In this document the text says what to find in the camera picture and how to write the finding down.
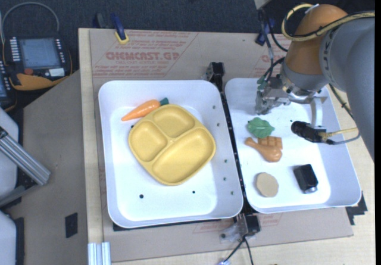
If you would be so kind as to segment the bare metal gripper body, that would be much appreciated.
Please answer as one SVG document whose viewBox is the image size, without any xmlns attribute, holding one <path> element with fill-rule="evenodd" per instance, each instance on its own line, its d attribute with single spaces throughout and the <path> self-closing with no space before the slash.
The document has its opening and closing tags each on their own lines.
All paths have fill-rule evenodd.
<svg viewBox="0 0 381 265">
<path fill-rule="evenodd" d="M 258 98 L 268 105 L 309 104 L 323 87 L 322 77 L 260 77 Z"/>
</svg>

